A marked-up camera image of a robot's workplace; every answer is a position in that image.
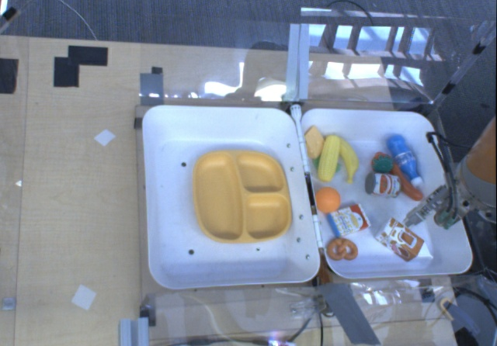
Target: wooden table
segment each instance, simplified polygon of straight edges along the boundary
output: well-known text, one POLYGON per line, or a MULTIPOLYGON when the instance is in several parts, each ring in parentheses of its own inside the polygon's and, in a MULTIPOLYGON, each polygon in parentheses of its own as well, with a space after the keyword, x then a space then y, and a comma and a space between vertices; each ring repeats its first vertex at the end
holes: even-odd
MULTIPOLYGON (((141 302, 134 129, 140 73, 163 67, 166 88, 178 94, 205 81, 237 85, 245 55, 0 37, 0 57, 19 60, 16 93, 0 94, 0 298, 17 300, 15 310, 0 311, 0 344, 117 344, 119 320, 137 318, 141 302), (108 64, 80 66, 79 88, 55 88, 54 58, 66 57, 69 45, 107 47, 108 64), (104 130, 115 135, 106 146, 94 140, 104 130), (71 302, 80 285, 96 292, 89 310, 71 302)), ((384 344, 454 344, 450 322, 436 307, 424 320, 420 305, 413 300, 402 320, 377 320, 384 344)), ((254 314, 263 320, 263 312, 254 314)), ((237 333, 228 316, 220 320, 237 333)), ((326 342, 346 344, 335 319, 325 326, 326 342)), ((301 339, 317 344, 319 330, 301 339)))

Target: white diamond sticker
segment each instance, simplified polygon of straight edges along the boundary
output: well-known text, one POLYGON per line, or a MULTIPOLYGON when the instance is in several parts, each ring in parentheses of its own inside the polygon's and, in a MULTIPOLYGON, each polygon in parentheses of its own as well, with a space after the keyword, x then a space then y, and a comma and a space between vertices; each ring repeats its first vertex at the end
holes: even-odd
POLYGON ((109 130, 104 130, 95 137, 95 140, 102 146, 107 146, 107 144, 109 144, 109 142, 115 137, 116 135, 111 133, 109 130))
POLYGON ((78 291, 72 297, 72 302, 81 307, 82 309, 88 310, 95 299, 96 292, 92 291, 90 288, 80 285, 78 291))

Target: orange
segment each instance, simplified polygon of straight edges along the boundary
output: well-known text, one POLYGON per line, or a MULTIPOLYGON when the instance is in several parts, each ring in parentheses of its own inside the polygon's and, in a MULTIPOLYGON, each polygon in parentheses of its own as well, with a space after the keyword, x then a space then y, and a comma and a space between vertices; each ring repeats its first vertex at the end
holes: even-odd
POLYGON ((334 188, 319 189, 316 193, 316 206, 322 213, 332 213, 340 207, 340 194, 334 188))

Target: bottle cap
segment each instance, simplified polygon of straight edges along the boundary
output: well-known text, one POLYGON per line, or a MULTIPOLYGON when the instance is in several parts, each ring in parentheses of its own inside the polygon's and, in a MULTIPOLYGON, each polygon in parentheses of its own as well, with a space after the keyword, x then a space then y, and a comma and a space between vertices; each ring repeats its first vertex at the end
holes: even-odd
POLYGON ((422 186, 423 181, 420 176, 416 176, 415 178, 411 179, 411 183, 415 188, 419 189, 422 186))

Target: blue bottle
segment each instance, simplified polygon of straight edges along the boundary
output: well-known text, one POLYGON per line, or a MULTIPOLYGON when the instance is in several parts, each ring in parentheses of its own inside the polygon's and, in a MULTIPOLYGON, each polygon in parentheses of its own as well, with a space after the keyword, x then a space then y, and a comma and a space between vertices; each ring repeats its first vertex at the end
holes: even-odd
POLYGON ((419 188, 422 184, 422 179, 418 175, 416 168, 416 157, 408 148, 407 143, 402 135, 394 135, 387 140, 388 150, 394 157, 395 163, 410 179, 413 186, 419 188))

